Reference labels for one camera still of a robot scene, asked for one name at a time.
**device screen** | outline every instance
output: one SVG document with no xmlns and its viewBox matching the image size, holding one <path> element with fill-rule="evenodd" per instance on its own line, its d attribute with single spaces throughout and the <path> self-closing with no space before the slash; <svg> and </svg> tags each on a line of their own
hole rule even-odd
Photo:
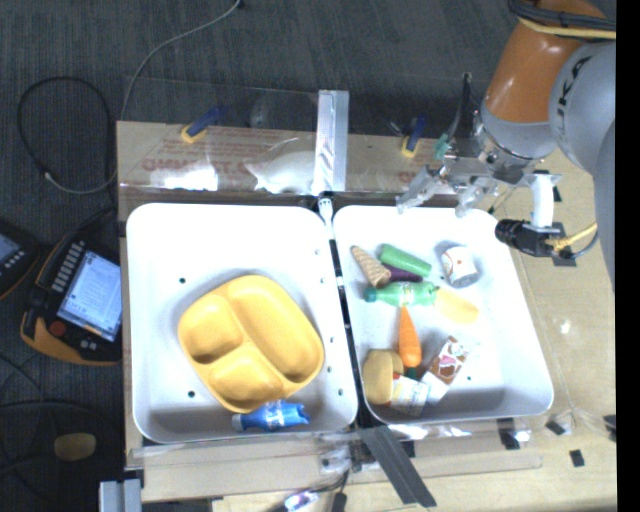
<svg viewBox="0 0 640 512">
<path fill-rule="evenodd" d="M 122 321 L 120 286 L 120 267 L 87 251 L 58 316 L 115 341 Z"/>
<path fill-rule="evenodd" d="M 10 238 L 4 235 L 0 235 L 0 261 L 3 261 L 7 256 L 16 252 L 20 246 Z"/>
</svg>

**toy ice cream cone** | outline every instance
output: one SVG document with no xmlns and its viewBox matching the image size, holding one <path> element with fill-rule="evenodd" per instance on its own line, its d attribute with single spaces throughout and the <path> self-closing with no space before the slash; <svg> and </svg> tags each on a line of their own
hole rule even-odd
<svg viewBox="0 0 640 512">
<path fill-rule="evenodd" d="M 391 271 L 385 268 L 376 258 L 371 256 L 367 251 L 354 245 L 351 247 L 351 254 L 358 262 L 358 265 L 362 269 L 367 281 L 374 288 L 384 286 L 389 282 L 391 278 Z"/>
</svg>

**blue clamp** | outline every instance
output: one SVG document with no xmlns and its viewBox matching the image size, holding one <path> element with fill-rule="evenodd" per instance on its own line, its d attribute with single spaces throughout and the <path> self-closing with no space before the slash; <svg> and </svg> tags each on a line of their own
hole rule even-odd
<svg viewBox="0 0 640 512">
<path fill-rule="evenodd" d="M 193 123 L 182 129 L 182 139 L 189 144 L 193 144 L 198 139 L 204 137 L 204 134 L 207 133 L 207 126 L 215 124 L 222 119 L 225 110 L 224 107 L 211 107 Z"/>
<path fill-rule="evenodd" d="M 414 124 L 411 133 L 402 141 L 402 154 L 412 157 L 418 149 L 418 142 L 424 135 L 424 129 L 427 126 L 427 118 L 424 114 L 420 114 Z"/>
</svg>

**carrot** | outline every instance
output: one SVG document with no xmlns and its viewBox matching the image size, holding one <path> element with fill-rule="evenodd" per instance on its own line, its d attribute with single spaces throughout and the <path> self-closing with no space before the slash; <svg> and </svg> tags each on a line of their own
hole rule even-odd
<svg viewBox="0 0 640 512">
<path fill-rule="evenodd" d="M 420 339 L 406 306 L 400 308 L 398 353 L 405 368 L 416 368 L 422 362 Z"/>
</svg>

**yellow plate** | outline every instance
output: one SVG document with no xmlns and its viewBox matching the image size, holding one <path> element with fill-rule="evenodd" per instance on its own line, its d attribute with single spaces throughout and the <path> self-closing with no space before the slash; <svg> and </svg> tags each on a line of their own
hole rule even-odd
<svg viewBox="0 0 640 512">
<path fill-rule="evenodd" d="M 258 275 L 233 279 L 184 312 L 178 338 L 191 365 L 228 410 L 248 413 L 311 382 L 322 340 L 287 292 Z"/>
</svg>

